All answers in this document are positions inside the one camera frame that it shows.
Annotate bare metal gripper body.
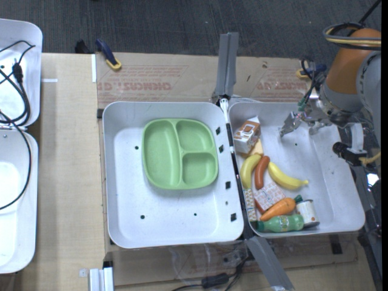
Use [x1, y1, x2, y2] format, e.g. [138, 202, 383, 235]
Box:
[298, 97, 335, 129]

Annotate pale yellow wedge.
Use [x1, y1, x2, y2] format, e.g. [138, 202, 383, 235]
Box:
[247, 138, 265, 158]

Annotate orange and white carton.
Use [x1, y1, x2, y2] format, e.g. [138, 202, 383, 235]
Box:
[232, 116, 262, 155]

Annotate yellow banana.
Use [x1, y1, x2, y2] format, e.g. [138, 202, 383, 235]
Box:
[239, 153, 263, 190]
[267, 161, 310, 192]

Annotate orange brown sausage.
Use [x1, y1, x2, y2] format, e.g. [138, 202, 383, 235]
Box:
[254, 155, 271, 191]

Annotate white plastic tray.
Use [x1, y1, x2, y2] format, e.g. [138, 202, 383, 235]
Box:
[227, 101, 366, 239]
[102, 101, 245, 250]

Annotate orange and white flat packet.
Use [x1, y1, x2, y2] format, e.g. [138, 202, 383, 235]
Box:
[253, 182, 286, 212]

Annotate orange carrot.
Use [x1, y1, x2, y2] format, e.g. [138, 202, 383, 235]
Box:
[259, 194, 304, 222]

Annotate white and orange can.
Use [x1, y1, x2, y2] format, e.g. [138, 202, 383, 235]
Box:
[295, 199, 321, 229]

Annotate orange and white narrow packet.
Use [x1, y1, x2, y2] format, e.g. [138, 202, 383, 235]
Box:
[242, 188, 258, 222]

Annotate green bottle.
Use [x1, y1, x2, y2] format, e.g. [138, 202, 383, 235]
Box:
[256, 213, 305, 233]

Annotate brown cardboard board red print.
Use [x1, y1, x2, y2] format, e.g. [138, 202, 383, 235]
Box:
[95, 52, 359, 286]

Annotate green divided plate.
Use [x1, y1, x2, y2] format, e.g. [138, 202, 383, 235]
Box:
[141, 118, 219, 190]

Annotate black cylinder on white bracket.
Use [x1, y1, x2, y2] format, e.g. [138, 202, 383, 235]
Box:
[332, 122, 369, 167]

